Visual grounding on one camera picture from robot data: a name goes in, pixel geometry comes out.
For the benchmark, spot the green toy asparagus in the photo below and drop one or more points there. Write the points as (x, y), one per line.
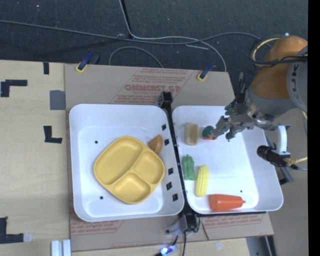
(188, 168)

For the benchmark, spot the yellow divided plate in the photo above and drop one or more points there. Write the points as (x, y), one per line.
(117, 160)

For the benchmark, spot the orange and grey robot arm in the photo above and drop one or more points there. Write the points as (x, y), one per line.
(273, 77)

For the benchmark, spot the white plastic tray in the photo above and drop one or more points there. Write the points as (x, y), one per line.
(232, 170)
(85, 175)

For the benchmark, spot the yellow toy corn cob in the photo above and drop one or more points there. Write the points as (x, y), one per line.
(202, 181)

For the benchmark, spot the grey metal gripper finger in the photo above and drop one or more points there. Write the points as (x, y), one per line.
(221, 127)
(232, 133)

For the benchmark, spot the brown cardboard board red print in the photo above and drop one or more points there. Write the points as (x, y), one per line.
(100, 85)

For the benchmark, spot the green and orange toy vegetable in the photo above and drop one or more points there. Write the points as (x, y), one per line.
(207, 132)

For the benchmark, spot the tan toy bread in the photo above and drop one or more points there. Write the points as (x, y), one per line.
(191, 134)

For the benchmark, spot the brown toy croissant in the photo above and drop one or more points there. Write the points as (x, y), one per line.
(156, 144)

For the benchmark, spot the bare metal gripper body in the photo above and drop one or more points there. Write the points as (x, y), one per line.
(243, 117)

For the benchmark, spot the black cylinder on white bracket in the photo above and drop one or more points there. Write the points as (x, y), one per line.
(271, 153)

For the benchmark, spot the orange plastic bottle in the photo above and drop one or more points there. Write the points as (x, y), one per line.
(223, 202)

